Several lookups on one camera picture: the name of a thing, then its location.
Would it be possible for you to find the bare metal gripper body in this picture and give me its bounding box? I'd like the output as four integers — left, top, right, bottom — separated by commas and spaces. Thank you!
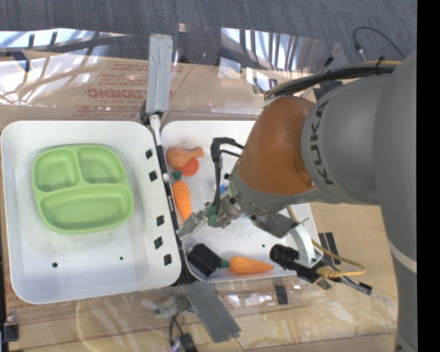
202, 191, 250, 230

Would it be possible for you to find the orange toy carrot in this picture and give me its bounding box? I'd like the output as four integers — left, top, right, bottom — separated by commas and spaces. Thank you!
171, 170, 193, 221
219, 255, 275, 276

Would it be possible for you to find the white plastic tray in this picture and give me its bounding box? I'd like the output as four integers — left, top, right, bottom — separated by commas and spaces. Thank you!
160, 119, 324, 284
0, 120, 183, 305

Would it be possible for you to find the black block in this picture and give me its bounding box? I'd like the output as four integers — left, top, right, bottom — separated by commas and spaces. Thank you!
187, 243, 221, 277

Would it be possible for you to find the red-orange toy food piece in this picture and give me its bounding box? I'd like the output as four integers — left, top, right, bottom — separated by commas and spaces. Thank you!
181, 157, 200, 177

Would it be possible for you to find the orange toy chicken drumstick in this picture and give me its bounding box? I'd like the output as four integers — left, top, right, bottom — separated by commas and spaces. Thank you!
166, 145, 205, 171

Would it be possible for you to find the green divided plate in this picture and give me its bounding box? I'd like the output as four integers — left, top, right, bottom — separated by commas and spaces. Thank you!
31, 143, 136, 235

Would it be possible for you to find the brown cardboard board red print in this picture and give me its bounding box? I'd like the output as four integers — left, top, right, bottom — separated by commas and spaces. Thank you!
0, 54, 400, 352

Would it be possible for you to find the black cylinder on white bracket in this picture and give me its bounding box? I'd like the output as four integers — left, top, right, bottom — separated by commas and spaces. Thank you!
268, 219, 325, 285

